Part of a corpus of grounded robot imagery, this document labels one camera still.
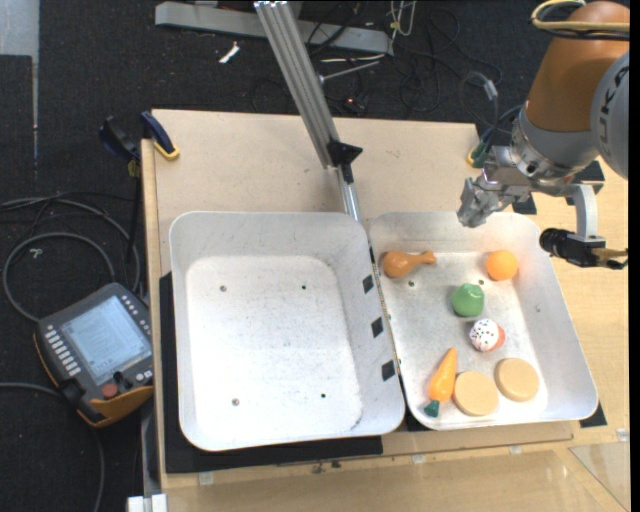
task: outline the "green ball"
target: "green ball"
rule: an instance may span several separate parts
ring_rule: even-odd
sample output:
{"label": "green ball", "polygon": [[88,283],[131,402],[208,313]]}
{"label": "green ball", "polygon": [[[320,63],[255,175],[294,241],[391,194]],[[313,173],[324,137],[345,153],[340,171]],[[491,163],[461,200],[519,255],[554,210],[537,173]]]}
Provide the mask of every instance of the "green ball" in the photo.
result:
{"label": "green ball", "polygon": [[451,295],[451,305],[460,316],[478,316],[484,308],[484,292],[477,284],[464,283]]}

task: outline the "toy food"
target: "toy food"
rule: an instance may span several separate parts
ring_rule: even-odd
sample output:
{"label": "toy food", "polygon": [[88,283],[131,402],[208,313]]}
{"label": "toy food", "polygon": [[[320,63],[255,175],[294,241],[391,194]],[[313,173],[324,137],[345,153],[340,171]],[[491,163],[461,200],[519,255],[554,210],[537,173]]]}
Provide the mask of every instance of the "toy food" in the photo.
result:
{"label": "toy food", "polygon": [[478,316],[484,308],[484,292],[477,284],[464,283],[451,295],[451,305],[460,316]]}
{"label": "toy food", "polygon": [[409,254],[400,251],[389,251],[382,260],[382,269],[389,277],[406,276],[420,263],[432,265],[436,262],[436,257],[431,251],[422,254]]}
{"label": "toy food", "polygon": [[498,388],[484,373],[466,371],[456,378],[453,401],[469,416],[486,416],[498,408]]}
{"label": "toy food", "polygon": [[512,252],[500,249],[489,253],[485,260],[485,267],[491,279],[505,281],[518,272],[518,260]]}
{"label": "toy food", "polygon": [[429,381],[427,395],[431,402],[424,408],[427,416],[437,418],[440,411],[440,404],[451,398],[453,386],[456,381],[457,369],[458,351],[455,347],[452,347],[447,351],[436,373],[433,374],[431,381]]}
{"label": "toy food", "polygon": [[530,400],[540,388],[538,373],[523,359],[503,359],[496,365],[494,376],[500,392],[516,402]]}
{"label": "toy food", "polygon": [[478,320],[469,332],[471,344],[480,352],[490,352],[504,345],[504,329],[489,318]]}

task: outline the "black floor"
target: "black floor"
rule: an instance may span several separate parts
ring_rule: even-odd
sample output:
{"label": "black floor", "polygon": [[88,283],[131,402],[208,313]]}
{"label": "black floor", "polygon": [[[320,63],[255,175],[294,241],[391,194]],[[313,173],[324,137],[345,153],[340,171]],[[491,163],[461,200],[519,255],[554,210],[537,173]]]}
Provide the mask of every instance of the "black floor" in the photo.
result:
{"label": "black floor", "polygon": [[[158,3],[42,1],[37,147],[30,60],[0,57],[0,267],[29,236],[73,232],[109,253],[118,280],[136,284],[134,265],[126,261],[126,240],[98,216],[60,201],[8,207],[23,198],[57,195],[104,209],[128,229],[135,182],[126,162],[100,144],[98,128],[108,116],[115,116],[137,139],[138,115],[152,108],[296,112],[266,40],[155,27]],[[356,2],[305,2],[301,18],[389,29],[389,2],[362,4],[367,8],[354,20],[349,7]],[[550,42],[528,22],[537,4],[419,2],[412,34],[397,36],[394,58],[328,82],[333,114],[474,122],[483,131],[489,126],[483,119],[492,115],[489,102],[481,88],[468,84],[463,93],[465,104],[475,110],[470,112],[460,99],[461,80],[472,71],[492,79],[501,112],[522,104]],[[233,41],[240,52],[229,63],[218,63]],[[320,59],[345,55],[358,56],[328,47],[313,60],[326,75],[349,65],[323,64]],[[366,108],[349,110],[348,98],[365,102]],[[496,142],[504,143],[508,135],[498,137]],[[144,264],[142,239],[136,241]],[[42,252],[23,253],[10,267],[8,282],[16,300],[37,318],[107,282],[103,265],[82,244],[43,240],[34,248]],[[144,278],[137,289],[144,293]],[[33,321],[0,293],[1,382],[50,387],[33,348],[33,329]],[[100,510],[123,511],[128,496],[142,493],[139,416],[97,434],[106,462]],[[0,390],[0,510],[92,510],[99,482],[95,439],[74,412],[42,392]]]}

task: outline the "white tray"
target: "white tray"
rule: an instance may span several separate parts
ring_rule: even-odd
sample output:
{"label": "white tray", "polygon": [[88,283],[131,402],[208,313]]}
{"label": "white tray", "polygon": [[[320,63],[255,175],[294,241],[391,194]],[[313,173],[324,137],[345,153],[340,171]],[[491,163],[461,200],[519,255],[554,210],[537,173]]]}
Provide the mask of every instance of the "white tray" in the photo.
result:
{"label": "white tray", "polygon": [[360,224],[343,213],[190,212],[169,239],[180,425],[192,444],[229,450],[400,424]]}
{"label": "white tray", "polygon": [[[407,403],[423,425],[452,430],[576,420],[595,411],[593,379],[539,236],[530,219],[515,213],[493,214],[473,229],[463,227],[454,212],[389,213],[372,223],[370,240],[380,265],[392,250],[430,250],[437,258],[434,265],[420,265],[399,279],[380,271]],[[484,258],[497,249],[508,249],[518,259],[519,271],[511,280],[492,281],[487,275]],[[451,294],[466,282],[484,291],[485,307],[478,317],[460,317],[451,306]],[[502,347],[492,352],[473,348],[468,333],[479,318],[491,318],[505,329]],[[426,388],[450,347],[458,349],[458,372],[478,370],[493,377],[503,358],[530,362],[540,376],[538,394],[522,403],[500,395],[497,411],[489,416],[467,416],[452,401],[441,405],[437,418],[427,416]]]}

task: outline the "toy carrot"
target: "toy carrot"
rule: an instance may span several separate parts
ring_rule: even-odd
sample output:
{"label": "toy carrot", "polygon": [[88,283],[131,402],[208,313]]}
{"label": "toy carrot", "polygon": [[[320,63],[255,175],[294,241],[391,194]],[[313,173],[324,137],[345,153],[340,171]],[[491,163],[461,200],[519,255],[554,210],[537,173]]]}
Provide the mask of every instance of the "toy carrot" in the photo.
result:
{"label": "toy carrot", "polygon": [[427,394],[431,402],[424,408],[427,416],[437,418],[440,404],[449,400],[453,395],[457,367],[458,351],[453,347],[445,354],[436,373],[431,378],[431,382],[429,382]]}

